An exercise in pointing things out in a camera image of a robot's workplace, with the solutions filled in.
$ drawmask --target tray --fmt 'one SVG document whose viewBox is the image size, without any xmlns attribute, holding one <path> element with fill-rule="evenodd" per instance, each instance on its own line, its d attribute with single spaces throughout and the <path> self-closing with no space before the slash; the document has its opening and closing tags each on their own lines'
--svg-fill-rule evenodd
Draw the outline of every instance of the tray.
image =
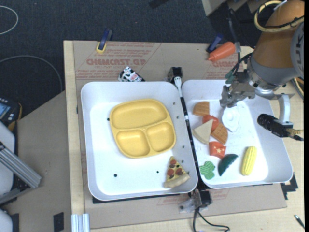
<svg viewBox="0 0 309 232">
<path fill-rule="evenodd" d="M 210 114 L 221 120 L 224 109 L 220 106 L 219 99 L 223 85 L 225 80 L 184 82 L 182 91 L 192 130 L 202 124 L 202 117 L 192 114 L 197 102 L 209 101 Z M 269 100 L 259 96 L 245 99 L 237 103 L 237 109 L 240 114 L 239 126 L 237 130 L 232 130 L 234 132 L 228 131 L 225 154 L 236 154 L 238 157 L 222 176 L 218 173 L 220 159 L 209 155 L 209 146 L 193 136 L 198 165 L 202 166 L 204 162 L 211 161 L 215 166 L 214 178 L 208 180 L 201 175 L 203 182 L 210 188 L 222 189 L 289 181 L 293 176 L 293 169 L 283 139 L 273 135 L 256 122 L 257 117 L 262 113 L 274 116 Z M 257 158 L 253 172 L 249 176 L 243 176 L 240 173 L 241 162 L 249 146 L 257 147 Z"/>
<path fill-rule="evenodd" d="M 118 148 L 110 126 L 112 109 L 124 102 L 154 99 L 169 112 L 174 125 L 174 147 L 161 154 L 129 158 Z M 88 187 L 102 201 L 191 192 L 197 171 L 177 88 L 168 82 L 90 82 L 81 90 Z M 190 179 L 164 188 L 170 156 L 181 162 Z"/>
<path fill-rule="evenodd" d="M 170 150 L 176 142 L 173 122 L 166 107 L 154 99 L 127 101 L 115 106 L 110 125 L 120 151 L 142 158 Z"/>
</svg>

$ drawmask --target white tray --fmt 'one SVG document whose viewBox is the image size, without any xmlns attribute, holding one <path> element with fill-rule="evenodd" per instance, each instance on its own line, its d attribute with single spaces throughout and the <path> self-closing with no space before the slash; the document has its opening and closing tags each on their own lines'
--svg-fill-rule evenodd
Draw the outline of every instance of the white tray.
<svg viewBox="0 0 309 232">
<path fill-rule="evenodd" d="M 210 114 L 221 120 L 224 109 L 220 106 L 219 99 L 223 85 L 225 80 L 189 80 L 183 84 L 183 97 L 192 130 L 202 124 L 202 117 L 192 114 L 197 102 L 209 101 Z M 241 115 L 239 127 L 235 132 L 228 131 L 225 154 L 234 153 L 238 157 L 222 176 L 218 173 L 220 159 L 210 156 L 209 146 L 193 136 L 199 166 L 208 160 L 215 166 L 215 177 L 207 180 L 202 175 L 203 182 L 210 188 L 221 189 L 289 181 L 293 176 L 293 169 L 282 138 L 257 124 L 260 114 L 274 116 L 269 100 L 256 96 L 254 99 L 239 101 L 237 108 Z M 243 176 L 240 173 L 241 162 L 245 149 L 249 146 L 257 147 L 257 159 L 253 172 L 249 176 Z"/>
<path fill-rule="evenodd" d="M 116 105 L 138 99 L 156 99 L 167 108 L 175 133 L 175 146 L 156 156 L 132 159 L 123 155 L 107 120 Z M 197 171 L 183 109 L 176 87 L 168 82 L 90 82 L 81 101 L 87 156 L 88 186 L 103 201 L 191 192 Z M 191 178 L 184 184 L 163 187 L 170 156 L 181 162 Z"/>
</svg>

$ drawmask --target brown toy waffle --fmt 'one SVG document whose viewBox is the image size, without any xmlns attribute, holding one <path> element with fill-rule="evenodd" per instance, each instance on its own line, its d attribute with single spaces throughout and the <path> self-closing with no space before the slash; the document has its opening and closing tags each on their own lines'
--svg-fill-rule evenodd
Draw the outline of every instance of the brown toy waffle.
<svg viewBox="0 0 309 232">
<path fill-rule="evenodd" d="M 225 145 L 227 142 L 226 127 L 222 123 L 219 123 L 217 128 L 211 133 L 211 136 L 214 137 L 216 140 L 218 140 L 223 145 Z"/>
<path fill-rule="evenodd" d="M 193 108 L 193 114 L 198 116 L 209 114 L 209 101 L 200 101 L 196 103 Z"/>
</svg>

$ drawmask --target yellow plate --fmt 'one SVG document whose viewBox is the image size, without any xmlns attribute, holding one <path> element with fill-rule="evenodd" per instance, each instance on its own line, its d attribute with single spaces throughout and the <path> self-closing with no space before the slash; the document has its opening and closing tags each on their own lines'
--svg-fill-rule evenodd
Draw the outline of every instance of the yellow plate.
<svg viewBox="0 0 309 232">
<path fill-rule="evenodd" d="M 120 151 L 130 158 L 163 153 L 176 143 L 166 107 L 154 99 L 121 103 L 110 113 L 112 134 Z"/>
</svg>

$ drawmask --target table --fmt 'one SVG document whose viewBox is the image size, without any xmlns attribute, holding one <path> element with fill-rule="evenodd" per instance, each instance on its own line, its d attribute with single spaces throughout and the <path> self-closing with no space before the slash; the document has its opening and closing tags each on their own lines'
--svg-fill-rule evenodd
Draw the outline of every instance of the table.
<svg viewBox="0 0 309 232">
<path fill-rule="evenodd" d="M 161 43 L 162 47 L 166 47 L 171 54 L 173 60 L 177 61 L 164 61 L 162 64 L 165 66 L 165 71 L 173 64 L 181 64 L 183 52 L 190 52 L 194 50 L 196 56 L 191 59 L 186 59 L 183 63 L 184 66 L 189 64 L 194 65 L 198 62 L 203 62 L 206 59 L 205 49 L 206 44 L 172 44 Z M 155 50 L 152 56 L 158 55 Z M 81 164 L 81 146 L 80 146 L 80 134 L 79 134 L 79 119 L 76 113 L 76 107 L 78 105 L 76 91 L 76 77 L 75 77 L 75 64 L 76 59 L 74 56 L 74 41 L 64 41 L 64 56 L 65 56 L 65 81 L 66 81 L 66 102 L 67 102 L 67 121 L 68 121 L 68 146 L 69 146 L 69 161 L 70 161 L 70 194 L 71 194 L 71 210 L 73 214 L 85 213 L 84 203 L 84 187 L 82 179 L 82 164 Z M 141 75 L 147 80 L 150 80 L 151 76 L 156 74 L 155 72 L 147 72 L 145 69 L 141 72 Z M 192 79 L 193 73 L 188 72 L 188 79 Z M 284 88 L 285 93 L 295 93 L 295 90 L 291 84 L 288 84 Z M 279 104 L 271 101 L 271 105 L 276 115 L 279 112 Z M 300 97 L 296 94 L 291 99 L 291 116 L 290 121 L 294 123 L 294 128 L 303 128 L 303 112 L 304 104 Z M 288 154 L 292 166 L 294 168 L 295 177 L 298 184 L 296 192 L 288 193 L 287 207 L 276 210 L 256 211 L 249 213 L 229 214 L 212 216 L 207 219 L 214 224 L 224 224 L 230 227 L 231 231 L 302 231 L 303 228 L 297 223 L 294 215 L 297 214 L 302 220 L 304 220 L 304 144 L 303 142 L 295 141 L 290 138 L 284 138 Z M 209 225 L 204 225 L 203 221 L 197 219 L 197 228 L 201 230 L 211 231 L 214 228 Z M 137 225 L 116 226 L 101 229 L 92 229 L 94 232 L 113 232 L 113 231 L 191 231 L 192 230 L 192 218 L 178 219 L 164 222 L 155 223 L 143 223 Z"/>
</svg>

